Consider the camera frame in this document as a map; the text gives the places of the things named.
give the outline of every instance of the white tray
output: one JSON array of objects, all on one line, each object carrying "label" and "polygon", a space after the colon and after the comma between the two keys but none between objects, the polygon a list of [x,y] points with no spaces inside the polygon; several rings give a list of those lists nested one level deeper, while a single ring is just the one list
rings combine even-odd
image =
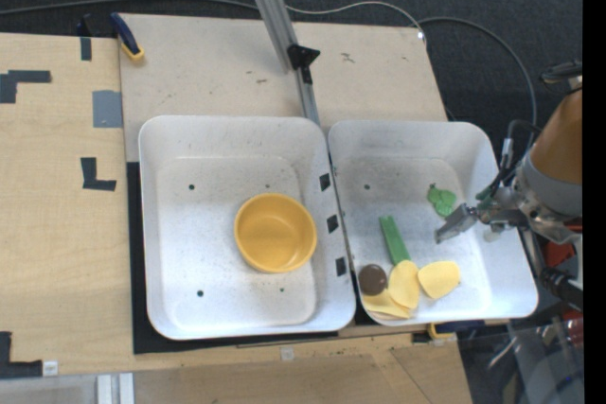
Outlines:
[{"label": "white tray", "polygon": [[[145,123],[139,150],[147,307],[159,333],[190,340],[350,322],[355,294],[342,227],[330,231],[327,222],[338,204],[318,126],[296,117],[163,115]],[[263,192],[294,197],[315,220],[316,251],[293,272],[258,272],[236,246],[236,213]]]},{"label": "white tray", "polygon": [[427,201],[430,184],[449,189],[456,204],[475,205],[475,194],[497,172],[489,138],[461,122],[343,121],[329,133],[343,220],[354,270],[376,263],[388,273],[380,216],[394,217],[412,260],[419,267],[441,259],[455,261],[461,283],[432,301],[421,295],[409,320],[382,325],[414,325],[476,319],[521,318],[537,305],[537,289],[522,241],[515,230],[494,242],[483,238],[487,226],[436,244],[443,224]]}]

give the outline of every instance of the yellow potato slice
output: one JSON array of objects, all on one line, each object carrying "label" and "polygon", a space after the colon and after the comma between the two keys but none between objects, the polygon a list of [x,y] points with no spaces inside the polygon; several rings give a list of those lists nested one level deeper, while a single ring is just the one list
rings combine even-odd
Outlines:
[{"label": "yellow potato slice", "polygon": [[389,296],[402,307],[416,308],[419,305],[419,279],[417,265],[405,259],[389,274],[387,290]]},{"label": "yellow potato slice", "polygon": [[381,293],[374,296],[363,294],[362,301],[364,302],[364,307],[367,311],[400,318],[410,318],[410,310],[396,304],[389,296],[387,290],[383,290]]},{"label": "yellow potato slice", "polygon": [[419,270],[421,287],[428,296],[434,299],[450,293],[460,280],[461,273],[454,261],[436,261]]}]

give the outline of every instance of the blue and yellow clamp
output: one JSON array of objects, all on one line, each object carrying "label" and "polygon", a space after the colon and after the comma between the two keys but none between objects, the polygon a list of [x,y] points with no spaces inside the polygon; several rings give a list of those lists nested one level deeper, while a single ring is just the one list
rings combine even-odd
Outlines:
[{"label": "blue and yellow clamp", "polygon": [[124,22],[124,19],[116,12],[110,14],[110,23],[116,31],[118,37],[122,40],[122,50],[133,61],[140,61],[145,56],[145,51],[134,38],[133,33]]}]

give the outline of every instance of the wooden table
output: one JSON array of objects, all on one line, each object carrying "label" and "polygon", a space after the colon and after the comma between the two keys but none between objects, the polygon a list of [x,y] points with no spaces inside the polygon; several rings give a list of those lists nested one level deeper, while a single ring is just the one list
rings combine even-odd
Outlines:
[{"label": "wooden table", "polygon": [[[155,38],[151,33],[171,19],[125,18],[138,39],[149,40],[143,44],[147,65],[157,67],[153,39],[162,44],[162,38],[166,45],[166,31]],[[223,22],[195,20],[187,36],[201,35],[195,28],[201,25],[205,36],[220,35],[225,32]],[[256,49],[264,51],[269,39],[262,23],[242,21],[242,25],[247,36],[259,38]],[[312,73],[324,128],[338,119],[377,113],[391,119],[446,119],[431,65],[422,44],[413,42],[416,32],[412,29],[295,28],[301,43],[323,51]],[[335,382],[349,382],[350,390],[360,389],[360,382],[365,382],[365,389],[383,393],[386,402],[399,401],[403,395],[410,399],[407,402],[438,402],[448,395],[450,402],[471,401],[456,344],[413,344],[410,330],[423,328],[401,331],[373,326],[368,330],[352,325],[338,338],[322,341],[134,355],[125,168],[129,136],[141,116],[170,113],[177,104],[165,97],[164,109],[158,106],[162,98],[155,104],[139,103],[148,107],[146,112],[135,107],[134,99],[148,99],[150,90],[137,86],[145,78],[139,76],[144,74],[141,66],[125,64],[113,39],[92,39],[91,60],[82,58],[78,37],[0,34],[0,46],[0,74],[47,70],[51,75],[48,83],[17,82],[15,102],[0,103],[0,331],[12,332],[11,361],[54,360],[60,375],[136,372],[141,402],[154,402],[158,394],[152,390],[163,378],[165,382],[176,376],[200,382],[200,375],[225,372],[239,374],[240,383],[230,381],[222,387],[215,382],[206,389],[212,388],[217,395],[222,389],[226,395],[246,395],[251,382],[270,369],[270,374],[292,380],[294,374],[285,374],[286,365],[307,376],[310,385],[320,378],[319,389],[325,389],[324,395],[336,392],[333,397],[350,395],[339,391]],[[190,72],[187,66],[175,66],[182,73]],[[250,66],[238,66],[242,79],[255,71]],[[275,80],[283,76],[266,61],[257,68],[249,79],[250,89],[277,85]],[[224,85],[215,75],[216,71],[201,81],[204,89],[205,83],[214,82],[217,95],[230,99],[221,93]],[[282,85],[279,94],[292,97],[293,88]],[[95,126],[93,93],[103,91],[122,93],[125,128]],[[266,102],[249,104],[250,110],[274,113],[266,110],[273,95],[266,96]],[[379,101],[373,103],[373,97]],[[381,103],[386,103],[386,110],[381,111]],[[208,102],[207,106],[221,111],[220,105]],[[225,114],[237,111],[233,103],[229,106],[223,109]],[[296,102],[286,106],[286,111],[279,108],[281,114],[296,115]],[[250,114],[244,108],[238,113]],[[82,187],[80,162],[85,157],[97,159],[97,178],[116,181],[115,190]],[[274,388],[258,386],[256,398],[262,401],[263,389],[267,393],[278,389],[281,384],[276,382]],[[303,384],[297,382],[301,393]],[[181,388],[184,402],[192,389],[195,385]],[[360,395],[357,401],[363,397],[368,395]]]}]

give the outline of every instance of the yellow bowl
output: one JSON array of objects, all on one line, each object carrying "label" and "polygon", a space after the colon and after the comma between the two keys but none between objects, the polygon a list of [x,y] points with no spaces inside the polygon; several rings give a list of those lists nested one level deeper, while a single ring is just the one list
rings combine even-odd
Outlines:
[{"label": "yellow bowl", "polygon": [[238,211],[234,236],[246,262],[262,272],[290,272],[303,266],[317,244],[310,212],[295,199],[265,193]]}]

